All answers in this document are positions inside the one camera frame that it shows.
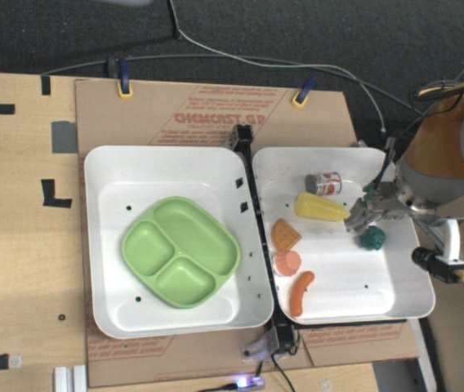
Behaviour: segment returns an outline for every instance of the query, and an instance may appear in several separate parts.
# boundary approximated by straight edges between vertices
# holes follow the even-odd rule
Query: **blue clamp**
[[[308,101],[308,93],[310,93],[310,90],[312,90],[317,83],[317,77],[312,76],[308,79],[308,81],[305,83],[301,91],[298,91],[294,97],[292,98],[292,106],[300,109],[302,108],[305,103]]]
[[[118,79],[118,94],[122,99],[132,97],[132,86],[127,60],[124,58],[107,57],[103,64],[103,77]]]

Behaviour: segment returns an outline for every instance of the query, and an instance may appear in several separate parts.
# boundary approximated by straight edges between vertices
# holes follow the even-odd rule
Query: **silver can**
[[[341,176],[339,173],[309,174],[305,178],[306,191],[318,196],[329,194],[339,194],[342,188]]]

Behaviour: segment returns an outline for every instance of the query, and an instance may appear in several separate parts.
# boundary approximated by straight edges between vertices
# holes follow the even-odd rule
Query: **yellow corn toy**
[[[308,192],[299,193],[295,210],[299,216],[322,221],[343,221],[350,216],[340,203]]]

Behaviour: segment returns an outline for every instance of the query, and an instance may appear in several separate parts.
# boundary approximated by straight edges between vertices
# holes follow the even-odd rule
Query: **brown toy waffle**
[[[284,219],[278,219],[272,226],[272,243],[277,251],[290,250],[301,235]]]

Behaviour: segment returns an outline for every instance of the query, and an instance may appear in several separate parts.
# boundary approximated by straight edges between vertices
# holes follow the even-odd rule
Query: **orange toy sausage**
[[[314,281],[315,276],[311,271],[306,271],[294,283],[290,293],[290,315],[298,317],[303,313],[303,296],[306,288]]]

